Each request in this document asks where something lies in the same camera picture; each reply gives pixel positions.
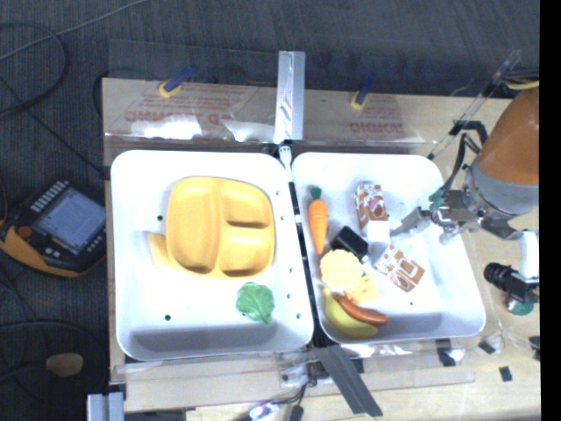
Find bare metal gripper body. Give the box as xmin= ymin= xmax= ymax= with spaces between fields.
xmin=430 ymin=189 xmax=484 ymax=237

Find orange and white carton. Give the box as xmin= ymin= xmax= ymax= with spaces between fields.
xmin=372 ymin=244 xmax=427 ymax=294
xmin=353 ymin=182 xmax=392 ymax=243

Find white plastic tray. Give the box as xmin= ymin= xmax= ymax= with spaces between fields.
xmin=290 ymin=151 xmax=487 ymax=346
xmin=109 ymin=148 xmax=316 ymax=362

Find small black box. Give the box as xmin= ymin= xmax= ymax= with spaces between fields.
xmin=330 ymin=225 xmax=370 ymax=262

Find yellow cheese slice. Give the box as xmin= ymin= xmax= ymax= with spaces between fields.
xmin=345 ymin=274 xmax=380 ymax=305

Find orange carrot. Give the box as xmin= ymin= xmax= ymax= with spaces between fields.
xmin=307 ymin=185 xmax=330 ymax=256

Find red brown sausage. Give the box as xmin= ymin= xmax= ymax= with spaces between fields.
xmin=336 ymin=295 xmax=390 ymax=327

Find yellow banana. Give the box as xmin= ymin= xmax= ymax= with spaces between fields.
xmin=323 ymin=287 xmax=380 ymax=340

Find green lettuce leaf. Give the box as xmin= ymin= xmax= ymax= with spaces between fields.
xmin=235 ymin=281 xmax=276 ymax=326

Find brown cardboard board red print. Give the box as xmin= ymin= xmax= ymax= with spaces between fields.
xmin=101 ymin=76 xmax=541 ymax=413

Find yellow divided plate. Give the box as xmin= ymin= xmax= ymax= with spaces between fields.
xmin=165 ymin=175 xmax=278 ymax=279

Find yellow oval lump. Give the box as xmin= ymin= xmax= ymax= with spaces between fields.
xmin=45 ymin=352 xmax=85 ymax=378

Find black cylinder on white bracket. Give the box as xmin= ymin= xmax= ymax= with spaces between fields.
xmin=483 ymin=229 xmax=541 ymax=304

